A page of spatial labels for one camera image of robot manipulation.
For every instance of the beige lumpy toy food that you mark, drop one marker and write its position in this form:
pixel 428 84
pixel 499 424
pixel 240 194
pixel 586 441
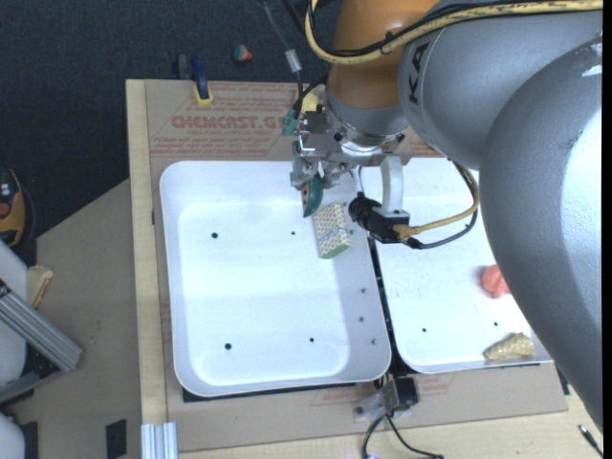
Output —
pixel 509 347

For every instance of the patterned green and white carton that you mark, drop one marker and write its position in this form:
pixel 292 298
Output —
pixel 331 231

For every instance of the pink lumpy toy food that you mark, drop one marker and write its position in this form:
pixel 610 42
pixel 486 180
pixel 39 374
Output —
pixel 493 281

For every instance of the red and green strawberry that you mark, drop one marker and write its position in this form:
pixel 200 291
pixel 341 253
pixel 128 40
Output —
pixel 242 53

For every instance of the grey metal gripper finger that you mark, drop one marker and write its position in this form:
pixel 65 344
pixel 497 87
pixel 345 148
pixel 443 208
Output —
pixel 335 172
pixel 300 174

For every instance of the brown cardboard board red print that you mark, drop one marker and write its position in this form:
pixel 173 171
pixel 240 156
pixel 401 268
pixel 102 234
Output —
pixel 229 122

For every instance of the thin black rod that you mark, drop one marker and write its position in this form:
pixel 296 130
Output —
pixel 382 304

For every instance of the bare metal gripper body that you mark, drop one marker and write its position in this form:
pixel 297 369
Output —
pixel 320 137

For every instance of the black cylinder on white bracket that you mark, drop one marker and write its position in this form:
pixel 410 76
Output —
pixel 378 218

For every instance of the white plastic tray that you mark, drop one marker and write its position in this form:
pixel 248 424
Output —
pixel 440 304
pixel 263 294

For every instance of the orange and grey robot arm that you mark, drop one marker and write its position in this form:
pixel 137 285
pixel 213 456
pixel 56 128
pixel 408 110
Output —
pixel 526 137

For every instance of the green watermelon slice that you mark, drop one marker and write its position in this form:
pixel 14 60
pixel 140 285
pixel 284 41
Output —
pixel 313 200

